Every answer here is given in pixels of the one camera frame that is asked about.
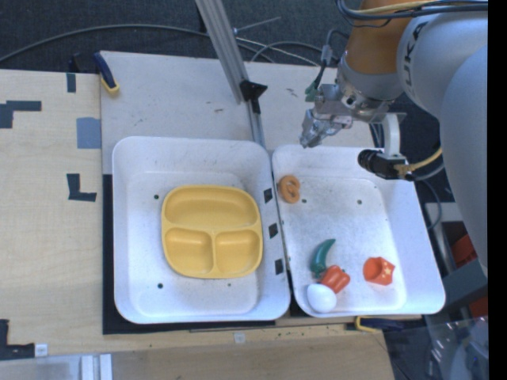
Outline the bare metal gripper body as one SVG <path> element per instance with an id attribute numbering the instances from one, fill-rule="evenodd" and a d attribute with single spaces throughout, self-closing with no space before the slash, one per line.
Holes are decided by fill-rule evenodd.
<path id="1" fill-rule="evenodd" d="M 356 120 L 372 122 L 390 106 L 390 99 L 368 97 L 345 83 L 324 84 L 315 95 L 311 120 L 322 128 L 348 128 Z"/>

